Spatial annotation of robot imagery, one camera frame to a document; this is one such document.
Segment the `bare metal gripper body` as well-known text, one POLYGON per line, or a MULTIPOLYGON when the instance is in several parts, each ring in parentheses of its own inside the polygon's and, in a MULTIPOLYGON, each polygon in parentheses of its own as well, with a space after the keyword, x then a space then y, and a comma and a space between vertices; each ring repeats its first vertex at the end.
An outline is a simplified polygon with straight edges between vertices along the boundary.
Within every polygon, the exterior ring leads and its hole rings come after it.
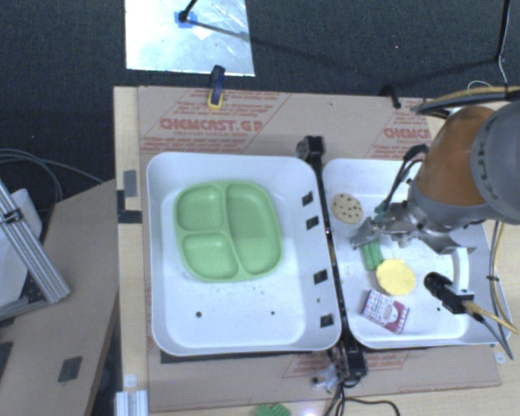
POLYGON ((451 229, 433 222, 414 201, 383 201, 374 213, 376 226, 400 248, 419 240, 431 250, 456 249, 456 242, 450 236, 451 229))

